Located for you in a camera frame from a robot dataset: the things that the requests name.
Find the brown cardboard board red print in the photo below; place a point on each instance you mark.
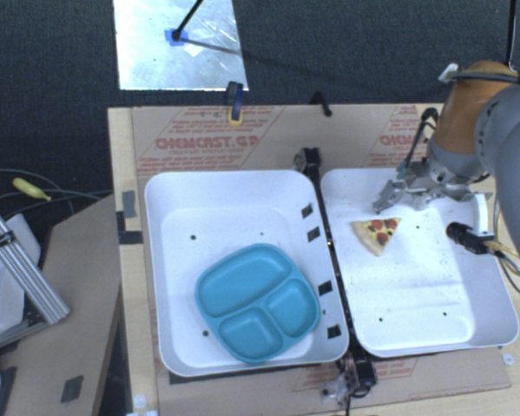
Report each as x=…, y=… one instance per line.
x=221, y=139

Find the thin black and white rod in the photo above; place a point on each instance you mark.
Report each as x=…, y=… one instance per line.
x=331, y=242

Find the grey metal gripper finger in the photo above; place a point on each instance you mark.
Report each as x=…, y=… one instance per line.
x=421, y=199
x=387, y=197

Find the black cylinder on white bracket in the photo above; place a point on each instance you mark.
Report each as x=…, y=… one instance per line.
x=463, y=233

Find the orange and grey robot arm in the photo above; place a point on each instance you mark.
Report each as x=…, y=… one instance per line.
x=504, y=146

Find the white plastic tray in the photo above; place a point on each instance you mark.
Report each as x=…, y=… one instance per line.
x=225, y=213
x=421, y=290

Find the pizza slice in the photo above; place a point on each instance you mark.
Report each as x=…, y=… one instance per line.
x=376, y=233

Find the blue divided plate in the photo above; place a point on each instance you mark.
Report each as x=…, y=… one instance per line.
x=251, y=299

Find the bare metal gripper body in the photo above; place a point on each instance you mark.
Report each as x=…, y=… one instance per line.
x=441, y=183

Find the yellow banana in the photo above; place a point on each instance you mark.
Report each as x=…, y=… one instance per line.
x=30, y=188

